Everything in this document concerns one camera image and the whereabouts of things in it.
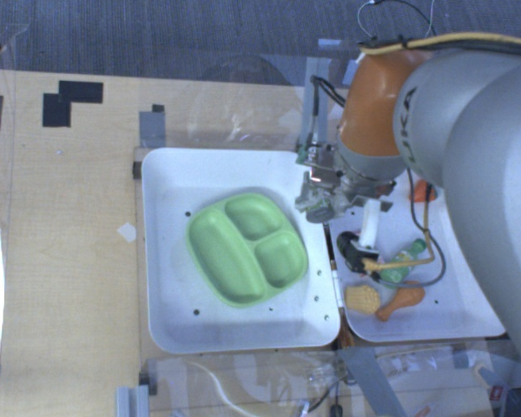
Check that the brown chicken drumstick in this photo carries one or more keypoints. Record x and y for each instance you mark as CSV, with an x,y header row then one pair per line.
x,y
404,299

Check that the orange carrot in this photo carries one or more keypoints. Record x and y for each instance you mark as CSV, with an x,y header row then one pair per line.
x,y
419,191

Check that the black cylinder on white bracket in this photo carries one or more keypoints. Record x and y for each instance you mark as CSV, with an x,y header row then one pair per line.
x,y
357,250

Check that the yellow corn cob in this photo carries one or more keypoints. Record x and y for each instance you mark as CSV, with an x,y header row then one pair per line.
x,y
362,300

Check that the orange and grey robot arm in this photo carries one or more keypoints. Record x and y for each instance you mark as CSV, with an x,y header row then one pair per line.
x,y
469,146

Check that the green plastic bottle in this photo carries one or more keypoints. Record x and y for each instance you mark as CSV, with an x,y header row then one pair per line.
x,y
401,262

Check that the thin black and white rod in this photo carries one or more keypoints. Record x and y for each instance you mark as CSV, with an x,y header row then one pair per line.
x,y
333,272

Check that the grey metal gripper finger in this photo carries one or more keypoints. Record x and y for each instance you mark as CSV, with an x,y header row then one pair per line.
x,y
306,196
320,213

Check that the green divided plate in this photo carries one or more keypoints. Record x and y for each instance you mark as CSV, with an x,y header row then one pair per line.
x,y
226,254

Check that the white plastic tray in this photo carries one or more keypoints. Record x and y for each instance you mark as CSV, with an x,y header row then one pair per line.
x,y
443,315
173,302

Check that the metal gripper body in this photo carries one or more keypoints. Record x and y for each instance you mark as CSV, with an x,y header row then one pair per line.
x,y
330,170

